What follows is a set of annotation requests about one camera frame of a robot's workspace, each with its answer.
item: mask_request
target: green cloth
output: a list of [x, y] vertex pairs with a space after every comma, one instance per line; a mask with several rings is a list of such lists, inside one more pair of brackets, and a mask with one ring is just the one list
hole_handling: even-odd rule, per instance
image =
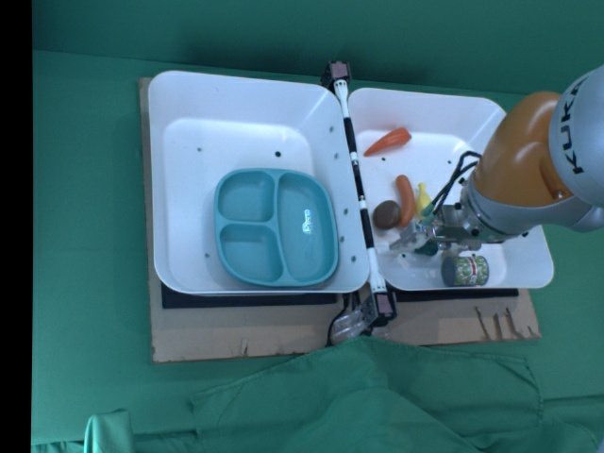
[[[80, 450], [36, 453], [589, 453], [602, 432], [545, 419], [525, 360], [370, 337], [200, 392], [192, 406], [196, 432], [136, 436], [114, 411], [91, 417]], [[590, 408], [604, 428], [604, 405]]]

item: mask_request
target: brown round object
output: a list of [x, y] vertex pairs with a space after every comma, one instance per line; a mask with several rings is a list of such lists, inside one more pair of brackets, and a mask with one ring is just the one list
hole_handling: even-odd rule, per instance
[[387, 230], [396, 227], [400, 220], [400, 206], [394, 200], [382, 201], [376, 206], [373, 221], [376, 228]]

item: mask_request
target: tin can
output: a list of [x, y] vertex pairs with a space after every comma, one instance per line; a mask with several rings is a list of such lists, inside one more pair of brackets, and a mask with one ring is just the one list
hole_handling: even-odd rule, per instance
[[484, 285], [489, 279], [489, 263], [482, 256], [446, 257], [441, 275], [448, 287]]

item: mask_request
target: orange carrot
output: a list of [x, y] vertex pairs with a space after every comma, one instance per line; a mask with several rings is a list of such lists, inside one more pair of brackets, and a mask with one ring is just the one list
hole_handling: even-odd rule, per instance
[[364, 156], [373, 155], [383, 149], [392, 146], [402, 146], [406, 144], [411, 139], [411, 134], [407, 130], [406, 127], [397, 127], [393, 129], [385, 136], [379, 138], [375, 143], [373, 143], [367, 151], [364, 152]]
[[396, 177], [396, 188], [400, 194], [400, 220], [398, 225], [406, 227], [415, 213], [415, 195], [409, 179], [405, 175]]

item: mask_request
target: blue divided plate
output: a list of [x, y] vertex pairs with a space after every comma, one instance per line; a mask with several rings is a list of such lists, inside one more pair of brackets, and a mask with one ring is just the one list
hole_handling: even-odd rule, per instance
[[315, 285], [338, 263], [329, 194], [296, 171], [251, 168], [224, 176], [214, 195], [214, 231], [221, 262], [248, 283]]

